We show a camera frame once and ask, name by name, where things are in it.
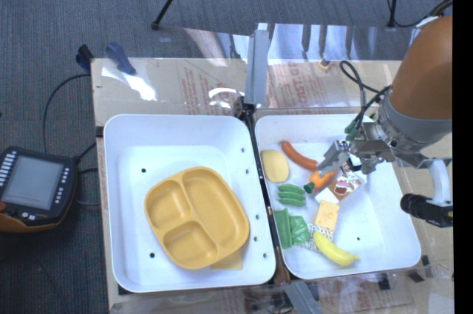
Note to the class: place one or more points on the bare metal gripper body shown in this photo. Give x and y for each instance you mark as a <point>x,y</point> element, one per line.
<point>373,146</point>

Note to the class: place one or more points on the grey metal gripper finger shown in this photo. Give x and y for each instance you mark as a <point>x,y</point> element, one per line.
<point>371,164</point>
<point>334,157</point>

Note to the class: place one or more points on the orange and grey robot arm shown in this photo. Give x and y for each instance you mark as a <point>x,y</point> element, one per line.
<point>425,83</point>

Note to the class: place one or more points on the orange toy carrot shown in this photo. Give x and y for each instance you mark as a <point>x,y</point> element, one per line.
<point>323,179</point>

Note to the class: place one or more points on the orange toy sausage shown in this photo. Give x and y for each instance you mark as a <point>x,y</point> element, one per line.
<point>295,155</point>

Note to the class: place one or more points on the green toy pea pods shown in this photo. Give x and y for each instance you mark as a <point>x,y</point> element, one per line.
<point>292,195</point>

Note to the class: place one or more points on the yellow toy cheese wedge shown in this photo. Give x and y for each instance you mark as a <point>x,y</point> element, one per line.
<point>327,215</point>

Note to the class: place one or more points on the yellow toy potato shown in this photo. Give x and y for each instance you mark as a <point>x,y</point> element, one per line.
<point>275,166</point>

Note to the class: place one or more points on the white plastic tray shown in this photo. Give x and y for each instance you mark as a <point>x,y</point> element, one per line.
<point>380,231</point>
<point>184,135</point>

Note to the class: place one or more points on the green toy lettuce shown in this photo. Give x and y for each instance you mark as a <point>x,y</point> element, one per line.
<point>286,229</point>

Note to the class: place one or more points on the patterned flat packet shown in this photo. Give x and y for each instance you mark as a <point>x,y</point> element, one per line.
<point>309,240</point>

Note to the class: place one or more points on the yellow banana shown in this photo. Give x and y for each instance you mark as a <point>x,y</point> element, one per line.
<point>332,249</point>

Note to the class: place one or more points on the yellow divided plate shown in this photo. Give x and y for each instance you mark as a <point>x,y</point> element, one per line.
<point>207,209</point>

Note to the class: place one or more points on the brown cardboard board red print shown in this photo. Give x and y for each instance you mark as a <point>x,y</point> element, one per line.
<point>170,87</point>

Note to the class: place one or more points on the black cylinder on white bracket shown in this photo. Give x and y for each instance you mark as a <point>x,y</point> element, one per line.
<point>425,208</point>

